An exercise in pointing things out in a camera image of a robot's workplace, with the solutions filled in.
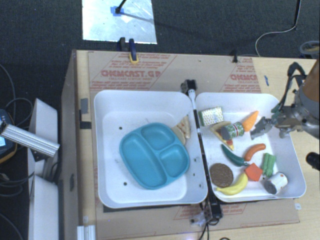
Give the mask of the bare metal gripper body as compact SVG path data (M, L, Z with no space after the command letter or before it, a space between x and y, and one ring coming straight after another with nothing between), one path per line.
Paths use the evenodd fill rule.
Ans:
M302 106L284 106L273 111L271 120L280 130L279 136L285 138L290 132L305 132L317 137L317 118Z

